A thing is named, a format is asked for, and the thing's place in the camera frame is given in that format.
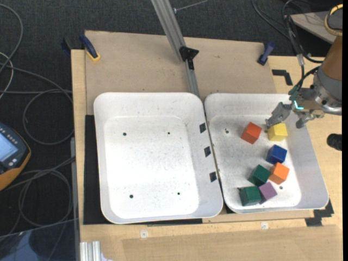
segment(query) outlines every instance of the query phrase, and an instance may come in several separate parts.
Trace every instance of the purple cube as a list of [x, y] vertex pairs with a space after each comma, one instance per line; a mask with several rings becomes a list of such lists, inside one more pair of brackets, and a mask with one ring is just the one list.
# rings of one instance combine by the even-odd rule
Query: purple cube
[[270, 182], [267, 182], [267, 183], [259, 186], [259, 190], [260, 190], [260, 194], [262, 197], [260, 204], [265, 203], [267, 200], [269, 200], [277, 195], [276, 190], [274, 189], [274, 187], [272, 186], [272, 184]]

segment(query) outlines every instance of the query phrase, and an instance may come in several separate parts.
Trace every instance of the green cube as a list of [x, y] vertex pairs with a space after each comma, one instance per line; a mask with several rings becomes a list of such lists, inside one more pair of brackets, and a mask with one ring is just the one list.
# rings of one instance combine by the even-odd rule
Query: green cube
[[250, 174], [248, 181], [259, 187], [267, 182], [270, 175], [271, 171], [267, 170], [261, 165], [258, 165]]
[[256, 186], [239, 189], [239, 196], [243, 206], [256, 205], [262, 200], [259, 187]]

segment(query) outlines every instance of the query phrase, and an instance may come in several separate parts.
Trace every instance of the white tray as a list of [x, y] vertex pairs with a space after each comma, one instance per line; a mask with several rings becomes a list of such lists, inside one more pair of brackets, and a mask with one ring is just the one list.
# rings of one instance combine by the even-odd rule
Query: white tray
[[[212, 138], [223, 197], [236, 213], [274, 210], [319, 209], [328, 202], [327, 189], [315, 156], [307, 127], [297, 129], [298, 117], [291, 113], [285, 120], [288, 137], [281, 142], [269, 141], [265, 119], [279, 102], [290, 103], [288, 95], [278, 94], [212, 94], [205, 100], [208, 127]], [[263, 128], [252, 145], [241, 139], [249, 122]], [[288, 150], [285, 166], [290, 168], [281, 185], [273, 182], [278, 195], [263, 204], [243, 207], [238, 188], [253, 186], [247, 178], [258, 165], [269, 169], [268, 149], [277, 144]]]
[[211, 181], [216, 166], [198, 97], [104, 93], [94, 113], [101, 208], [109, 221], [208, 218], [220, 212], [223, 199], [219, 181]]

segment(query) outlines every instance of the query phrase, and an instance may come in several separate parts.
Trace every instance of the block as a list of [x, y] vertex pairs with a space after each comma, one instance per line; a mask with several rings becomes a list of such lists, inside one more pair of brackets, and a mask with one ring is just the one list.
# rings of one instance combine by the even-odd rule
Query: block
[[241, 138], [250, 144], [254, 144], [259, 138], [262, 128], [250, 122], [244, 129]]
[[284, 148], [278, 146], [278, 145], [273, 145], [267, 153], [266, 161], [268, 161], [271, 164], [276, 164], [276, 163], [283, 163], [285, 161], [285, 158], [287, 156], [287, 150]]
[[268, 179], [280, 185], [287, 179], [290, 169], [281, 163], [276, 163], [271, 167], [270, 171], [271, 175]]
[[255, 185], [239, 189], [239, 197], [243, 206], [256, 205], [262, 200], [259, 188]]
[[287, 126], [284, 123], [270, 127], [267, 133], [270, 141], [283, 141], [288, 136]]
[[262, 198], [260, 204], [265, 203], [267, 200], [275, 197], [278, 194], [270, 182], [259, 186], [259, 191]]
[[258, 165], [250, 174], [248, 181], [253, 183], [254, 185], [257, 185], [258, 187], [260, 185], [263, 185], [267, 182], [268, 177], [271, 175], [271, 171], [264, 168], [261, 165]]

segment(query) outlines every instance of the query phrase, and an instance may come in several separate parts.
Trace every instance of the blue clamp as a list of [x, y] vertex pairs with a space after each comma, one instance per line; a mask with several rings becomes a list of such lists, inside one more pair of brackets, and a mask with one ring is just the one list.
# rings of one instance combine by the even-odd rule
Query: blue clamp
[[71, 50], [72, 50], [73, 48], [72, 48], [70, 39], [69, 39], [68, 37], [64, 37], [64, 38], [63, 38], [63, 41], [60, 43], [60, 47], [61, 47], [61, 49], [63, 50], [64, 54], [65, 54], [68, 58], [70, 58], [70, 57], [71, 57]]
[[273, 49], [275, 48], [275, 43], [274, 42], [269, 42], [268, 45], [266, 46], [265, 52], [260, 56], [260, 58], [257, 60], [257, 63], [261, 64], [261, 65], [265, 65], [267, 60], [268, 60], [268, 56], [272, 53]]
[[79, 40], [85, 47], [87, 55], [92, 59], [92, 61], [99, 61], [100, 55], [97, 53], [90, 40], [85, 35], [80, 35]]

